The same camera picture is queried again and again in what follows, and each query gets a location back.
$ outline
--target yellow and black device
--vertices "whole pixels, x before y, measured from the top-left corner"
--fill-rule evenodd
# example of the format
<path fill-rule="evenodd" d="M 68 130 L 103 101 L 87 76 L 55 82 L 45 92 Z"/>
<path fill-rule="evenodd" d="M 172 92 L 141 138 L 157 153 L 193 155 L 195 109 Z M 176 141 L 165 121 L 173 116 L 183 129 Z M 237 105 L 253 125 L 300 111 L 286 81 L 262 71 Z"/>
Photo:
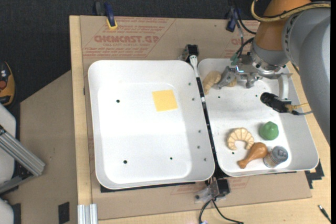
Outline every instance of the yellow and black device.
<path fill-rule="evenodd" d="M 0 103 L 10 105 L 14 100 L 15 81 L 7 62 L 0 61 Z"/>

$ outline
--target yellow square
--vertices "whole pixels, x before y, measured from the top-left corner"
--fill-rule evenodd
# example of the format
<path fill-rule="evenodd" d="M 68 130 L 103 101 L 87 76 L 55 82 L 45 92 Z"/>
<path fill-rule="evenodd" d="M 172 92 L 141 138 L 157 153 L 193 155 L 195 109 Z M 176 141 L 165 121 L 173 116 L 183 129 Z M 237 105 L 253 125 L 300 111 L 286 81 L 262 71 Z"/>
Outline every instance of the yellow square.
<path fill-rule="evenodd" d="M 177 109 L 177 103 L 173 90 L 152 92 L 156 111 L 167 111 Z"/>

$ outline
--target wooden table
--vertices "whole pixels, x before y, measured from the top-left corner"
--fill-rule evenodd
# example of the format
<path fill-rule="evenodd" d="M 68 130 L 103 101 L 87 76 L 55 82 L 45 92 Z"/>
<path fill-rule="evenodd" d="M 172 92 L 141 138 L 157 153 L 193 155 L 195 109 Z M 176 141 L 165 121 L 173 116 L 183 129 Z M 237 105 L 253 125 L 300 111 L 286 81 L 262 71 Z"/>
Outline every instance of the wooden table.
<path fill-rule="evenodd" d="M 83 94 L 84 78 L 82 64 L 80 16 L 70 16 L 71 72 L 73 84 L 73 107 L 75 119 L 76 169 L 78 204 L 92 203 L 87 116 L 85 96 Z M 293 80 L 301 103 L 306 101 L 298 75 L 293 71 Z M 331 165 L 330 146 L 325 140 L 314 116 L 307 115 L 307 121 L 319 153 L 324 176 L 322 180 L 313 182 L 312 198 L 289 200 L 223 208 L 228 218 L 244 221 L 244 223 L 328 223 L 318 208 L 322 205 L 331 217 Z M 99 223 L 198 223 L 199 211 L 184 211 L 168 214 L 101 220 Z M 215 209 L 207 209 L 203 219 L 210 224 L 229 223 Z"/>

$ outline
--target cardboard sheet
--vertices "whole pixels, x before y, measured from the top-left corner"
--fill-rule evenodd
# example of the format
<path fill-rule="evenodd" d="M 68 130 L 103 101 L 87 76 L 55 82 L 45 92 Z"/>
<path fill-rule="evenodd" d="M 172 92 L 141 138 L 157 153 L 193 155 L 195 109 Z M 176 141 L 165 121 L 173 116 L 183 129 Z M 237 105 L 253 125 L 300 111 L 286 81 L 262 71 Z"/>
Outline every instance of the cardboard sheet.
<path fill-rule="evenodd" d="M 102 16 L 81 16 L 83 76 L 87 109 L 87 128 L 93 202 L 99 219 L 113 219 L 166 212 L 200 209 L 195 192 L 204 182 L 102 192 L 95 175 L 92 118 L 87 80 L 89 66 L 101 59 L 172 60 L 182 55 L 187 44 L 196 44 L 198 61 L 205 58 L 229 58 L 240 47 L 238 31 L 225 30 L 227 20 L 116 17 L 118 28 L 109 30 Z M 244 21 L 256 30 L 257 21 Z M 244 39 L 252 35 L 244 31 Z M 304 172 L 228 178 L 231 193 L 219 206 L 303 199 L 311 197 Z"/>

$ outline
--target tin can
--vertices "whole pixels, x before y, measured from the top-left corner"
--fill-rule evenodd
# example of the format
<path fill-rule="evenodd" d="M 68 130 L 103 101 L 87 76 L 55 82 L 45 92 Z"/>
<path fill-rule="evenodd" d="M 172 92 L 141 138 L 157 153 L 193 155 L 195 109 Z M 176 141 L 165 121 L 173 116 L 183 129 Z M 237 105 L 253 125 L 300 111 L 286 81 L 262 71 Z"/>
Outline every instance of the tin can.
<path fill-rule="evenodd" d="M 269 168 L 274 168 L 288 159 L 288 151 L 282 146 L 274 147 L 265 157 L 264 163 Z"/>

